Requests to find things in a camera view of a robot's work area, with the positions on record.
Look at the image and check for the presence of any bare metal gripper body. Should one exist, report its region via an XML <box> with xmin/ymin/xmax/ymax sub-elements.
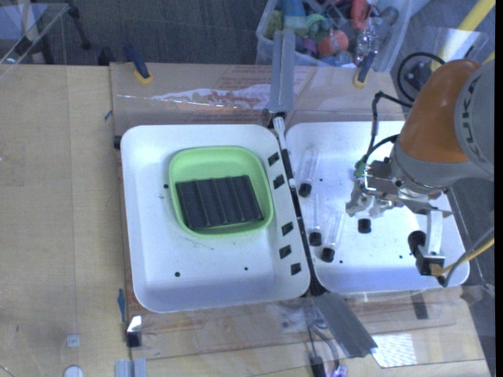
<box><xmin>354</xmin><ymin>159</ymin><xmax>444</xmax><ymax>213</ymax></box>

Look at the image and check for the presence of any clear plastic tube black cap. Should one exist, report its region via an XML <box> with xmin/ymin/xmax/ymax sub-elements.
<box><xmin>357</xmin><ymin>206</ymin><xmax>373</xmax><ymax>235</ymax></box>
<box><xmin>307</xmin><ymin>194</ymin><xmax>325</xmax><ymax>247</ymax></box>
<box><xmin>320</xmin><ymin>210</ymin><xmax>345</xmax><ymax>264</ymax></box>
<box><xmin>297</xmin><ymin>147</ymin><xmax>321</xmax><ymax>198</ymax></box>

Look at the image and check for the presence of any white plastic tray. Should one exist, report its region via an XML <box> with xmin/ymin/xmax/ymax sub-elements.
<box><xmin>283</xmin><ymin>120</ymin><xmax>471</xmax><ymax>295</ymax></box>
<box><xmin>119</xmin><ymin>123</ymin><xmax>312</xmax><ymax>313</ymax></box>

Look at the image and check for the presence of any thin black and white rod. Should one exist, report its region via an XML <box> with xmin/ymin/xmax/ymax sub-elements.
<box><xmin>273</xmin><ymin>116</ymin><xmax>326</xmax><ymax>295</ymax></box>

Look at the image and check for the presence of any black ribbed rack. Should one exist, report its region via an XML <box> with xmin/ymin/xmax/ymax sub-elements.
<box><xmin>174</xmin><ymin>174</ymin><xmax>265</xmax><ymax>231</ymax></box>

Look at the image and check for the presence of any green plate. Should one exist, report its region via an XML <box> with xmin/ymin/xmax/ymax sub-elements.
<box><xmin>167</xmin><ymin>145</ymin><xmax>275</xmax><ymax>239</ymax></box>

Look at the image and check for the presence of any clear plastic bin of toys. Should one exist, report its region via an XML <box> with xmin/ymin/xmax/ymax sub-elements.
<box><xmin>255</xmin><ymin>0</ymin><xmax>417</xmax><ymax>73</ymax></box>

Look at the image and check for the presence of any brown cardboard board red print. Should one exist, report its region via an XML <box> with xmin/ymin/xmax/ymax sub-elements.
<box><xmin>108</xmin><ymin>61</ymin><xmax>488</xmax><ymax>368</ymax></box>

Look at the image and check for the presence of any black cylinder on white bracket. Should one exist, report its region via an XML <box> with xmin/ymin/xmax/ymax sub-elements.
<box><xmin>407</xmin><ymin>206</ymin><xmax>447</xmax><ymax>276</ymax></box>

